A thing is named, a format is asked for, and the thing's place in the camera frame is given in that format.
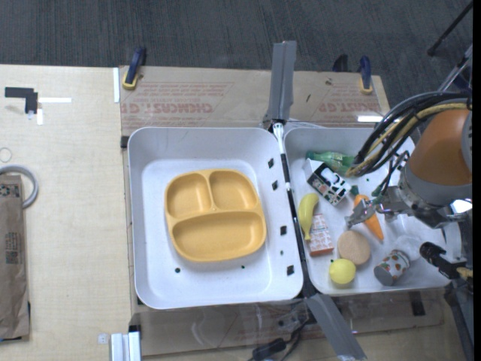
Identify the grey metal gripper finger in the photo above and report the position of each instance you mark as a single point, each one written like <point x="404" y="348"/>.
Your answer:
<point x="370" y="206"/>
<point x="355" y="216"/>

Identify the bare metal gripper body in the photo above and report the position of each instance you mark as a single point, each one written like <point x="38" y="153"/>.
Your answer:
<point x="400" y="201"/>

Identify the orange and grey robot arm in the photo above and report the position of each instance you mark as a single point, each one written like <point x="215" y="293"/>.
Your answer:
<point x="439" y="156"/>

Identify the orange carrot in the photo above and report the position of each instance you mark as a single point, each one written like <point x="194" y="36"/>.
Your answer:
<point x="376" y="226"/>

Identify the tan round biscuit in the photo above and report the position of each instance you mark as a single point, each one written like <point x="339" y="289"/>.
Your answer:
<point x="353" y="247"/>

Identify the white carton with black print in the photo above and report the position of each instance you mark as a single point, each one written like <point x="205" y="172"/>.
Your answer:
<point x="330" y="186"/>

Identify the orange and white carton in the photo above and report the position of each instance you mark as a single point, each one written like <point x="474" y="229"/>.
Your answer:
<point x="320" y="237"/>

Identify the yellow banana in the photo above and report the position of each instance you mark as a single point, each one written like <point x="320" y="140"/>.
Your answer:
<point x="306" y="211"/>

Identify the yellow lemon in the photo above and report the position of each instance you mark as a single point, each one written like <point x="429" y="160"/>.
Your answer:
<point x="342" y="272"/>

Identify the green plastic bottle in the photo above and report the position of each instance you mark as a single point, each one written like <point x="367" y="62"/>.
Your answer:
<point x="330" y="158"/>

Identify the white can with fruit print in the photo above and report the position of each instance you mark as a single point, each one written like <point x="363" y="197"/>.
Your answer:
<point x="392" y="267"/>

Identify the white plastic tray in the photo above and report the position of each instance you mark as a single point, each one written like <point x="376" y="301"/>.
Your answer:
<point x="150" y="269"/>
<point x="338" y="141"/>

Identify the yellow divided plate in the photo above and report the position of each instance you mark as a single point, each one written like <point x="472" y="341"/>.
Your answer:
<point x="216" y="231"/>

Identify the brown cardboard board red print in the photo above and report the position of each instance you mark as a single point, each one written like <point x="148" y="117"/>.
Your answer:
<point x="210" y="100"/>

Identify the brown paper bag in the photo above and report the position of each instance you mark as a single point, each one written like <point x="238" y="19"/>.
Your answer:
<point x="13" y="261"/>

